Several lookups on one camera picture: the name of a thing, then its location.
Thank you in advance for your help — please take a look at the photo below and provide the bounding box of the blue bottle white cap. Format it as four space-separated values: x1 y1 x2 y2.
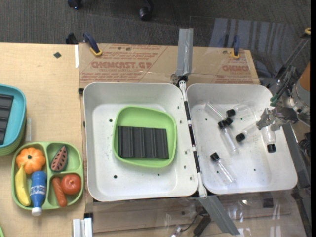
30 171 48 217

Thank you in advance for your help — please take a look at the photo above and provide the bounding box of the brown cardboard board red print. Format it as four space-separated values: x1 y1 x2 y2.
78 42 308 234

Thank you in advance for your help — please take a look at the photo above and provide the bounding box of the orange toy pumpkin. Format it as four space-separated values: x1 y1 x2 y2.
15 147 47 175

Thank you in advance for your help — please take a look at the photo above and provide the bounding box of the black ribbed rack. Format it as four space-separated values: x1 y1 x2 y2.
118 125 170 159
0 94 14 146

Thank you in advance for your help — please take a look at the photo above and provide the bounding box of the black block with thin wires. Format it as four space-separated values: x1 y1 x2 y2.
170 73 189 84

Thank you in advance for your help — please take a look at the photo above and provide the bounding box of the blue plate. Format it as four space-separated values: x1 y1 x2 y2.
0 83 27 149

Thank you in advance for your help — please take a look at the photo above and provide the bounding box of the clear plastic bottle black cap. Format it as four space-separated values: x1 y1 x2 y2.
217 120 240 155
204 102 234 126
210 152 237 185
226 104 251 118
235 122 261 143
261 125 277 154

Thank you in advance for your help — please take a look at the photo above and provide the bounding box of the thin black and white rod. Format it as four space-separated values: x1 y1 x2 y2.
178 80 207 198

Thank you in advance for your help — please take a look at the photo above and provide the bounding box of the black office chair base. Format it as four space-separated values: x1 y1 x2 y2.
67 0 154 22

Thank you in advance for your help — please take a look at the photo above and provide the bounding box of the toy watermelon slice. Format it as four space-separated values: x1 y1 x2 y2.
50 145 69 173

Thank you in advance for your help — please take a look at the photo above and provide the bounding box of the red toy tomato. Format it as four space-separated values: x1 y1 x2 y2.
61 173 82 196

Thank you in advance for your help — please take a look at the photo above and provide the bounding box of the orange toy sausage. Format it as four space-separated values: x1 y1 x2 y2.
51 177 68 208

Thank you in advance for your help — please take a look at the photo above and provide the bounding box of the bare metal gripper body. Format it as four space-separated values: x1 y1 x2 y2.
272 96 311 126

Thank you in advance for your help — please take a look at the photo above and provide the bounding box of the yellow banana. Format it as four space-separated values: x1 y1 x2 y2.
14 162 32 207

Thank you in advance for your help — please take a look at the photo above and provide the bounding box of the white plastic tray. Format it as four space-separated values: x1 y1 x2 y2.
185 83 298 196
82 81 199 202

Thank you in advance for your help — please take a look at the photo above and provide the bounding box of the green divided plate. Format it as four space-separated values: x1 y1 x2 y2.
11 141 84 211

